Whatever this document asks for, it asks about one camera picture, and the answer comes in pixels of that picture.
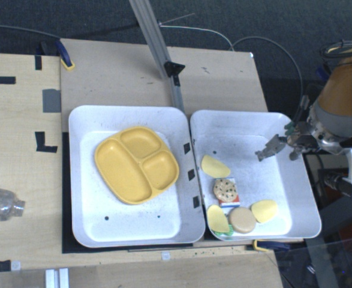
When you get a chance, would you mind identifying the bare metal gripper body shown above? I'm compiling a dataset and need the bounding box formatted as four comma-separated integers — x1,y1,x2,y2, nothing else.
286,121,352,157

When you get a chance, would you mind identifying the white plastic tray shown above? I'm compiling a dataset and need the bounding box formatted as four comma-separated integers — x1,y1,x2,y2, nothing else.
68,104,207,248
189,109,323,242

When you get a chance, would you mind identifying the yellow toy potato chip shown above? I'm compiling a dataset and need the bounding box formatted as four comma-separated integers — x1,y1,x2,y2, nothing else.
250,199,279,224
206,204,231,234
200,154,231,179

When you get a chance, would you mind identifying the chocolate chip toy cookie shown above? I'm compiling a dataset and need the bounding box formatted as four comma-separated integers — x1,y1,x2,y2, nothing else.
213,178,237,203

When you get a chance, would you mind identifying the red white blue carton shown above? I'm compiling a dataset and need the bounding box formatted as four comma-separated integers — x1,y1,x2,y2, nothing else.
217,177,242,208

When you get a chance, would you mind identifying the tan round toy biscuit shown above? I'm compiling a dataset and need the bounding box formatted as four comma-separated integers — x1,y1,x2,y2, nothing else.
228,206,257,234

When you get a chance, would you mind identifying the green toy lettuce leaf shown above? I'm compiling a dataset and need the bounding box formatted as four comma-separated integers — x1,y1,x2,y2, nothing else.
212,224,234,238

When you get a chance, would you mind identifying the yellow divided plate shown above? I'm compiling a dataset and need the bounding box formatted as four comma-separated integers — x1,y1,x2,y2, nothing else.
94,125,180,206

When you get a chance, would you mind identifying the brown cardboard board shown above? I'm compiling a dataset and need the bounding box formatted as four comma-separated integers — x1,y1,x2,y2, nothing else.
59,38,304,252

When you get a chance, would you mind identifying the black cylinder on white bracket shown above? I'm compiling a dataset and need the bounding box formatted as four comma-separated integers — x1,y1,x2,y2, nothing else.
323,148,352,198

